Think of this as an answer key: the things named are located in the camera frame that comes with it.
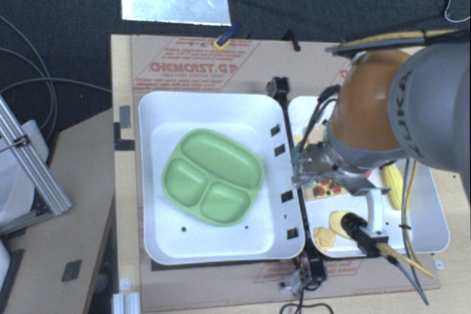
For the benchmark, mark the white plastic tray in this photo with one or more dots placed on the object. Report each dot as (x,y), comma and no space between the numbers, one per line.
(419,224)
(221,242)

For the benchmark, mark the green divided plate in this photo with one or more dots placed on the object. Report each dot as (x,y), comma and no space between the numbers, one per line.
(213,173)

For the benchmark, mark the thin black rod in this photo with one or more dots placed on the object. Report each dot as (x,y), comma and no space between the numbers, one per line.
(300,191)

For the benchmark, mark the pale yellow bread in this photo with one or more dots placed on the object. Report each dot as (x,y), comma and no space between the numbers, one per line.
(314,136)

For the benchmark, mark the black cylinder on white bracket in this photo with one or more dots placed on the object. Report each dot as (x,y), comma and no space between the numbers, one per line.
(358,228)

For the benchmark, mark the orange yellow biscuit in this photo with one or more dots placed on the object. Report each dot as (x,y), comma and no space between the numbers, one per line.
(324,238)

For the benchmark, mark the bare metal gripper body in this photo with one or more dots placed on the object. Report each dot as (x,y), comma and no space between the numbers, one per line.
(316,163)

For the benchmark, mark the brown cardboard board red print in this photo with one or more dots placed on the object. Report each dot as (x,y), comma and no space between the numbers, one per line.
(221,62)

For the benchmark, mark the pizza slice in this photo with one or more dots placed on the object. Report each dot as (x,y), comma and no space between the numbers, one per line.
(325,191)

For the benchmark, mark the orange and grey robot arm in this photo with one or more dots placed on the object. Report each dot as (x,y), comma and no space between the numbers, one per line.
(423,103)

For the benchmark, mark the yellow banana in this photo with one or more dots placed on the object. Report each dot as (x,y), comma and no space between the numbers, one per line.
(335,222)

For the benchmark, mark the yellow corn cob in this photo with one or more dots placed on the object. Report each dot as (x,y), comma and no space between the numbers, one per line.
(393,184)

